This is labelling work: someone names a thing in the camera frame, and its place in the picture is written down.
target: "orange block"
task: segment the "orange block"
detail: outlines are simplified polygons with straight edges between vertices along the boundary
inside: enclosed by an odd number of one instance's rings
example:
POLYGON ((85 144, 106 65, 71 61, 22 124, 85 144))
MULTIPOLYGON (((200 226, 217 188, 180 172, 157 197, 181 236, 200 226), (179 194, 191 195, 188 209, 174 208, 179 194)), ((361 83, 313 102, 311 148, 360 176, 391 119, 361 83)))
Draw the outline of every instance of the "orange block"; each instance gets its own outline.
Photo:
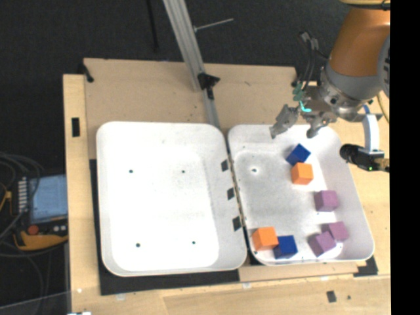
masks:
POLYGON ((276 229, 272 226, 258 228, 257 231, 252 234, 252 240, 257 251, 273 249, 278 245, 276 229))
POLYGON ((297 162, 291 169, 291 181, 294 184, 308 184, 314 179, 310 163, 297 162))

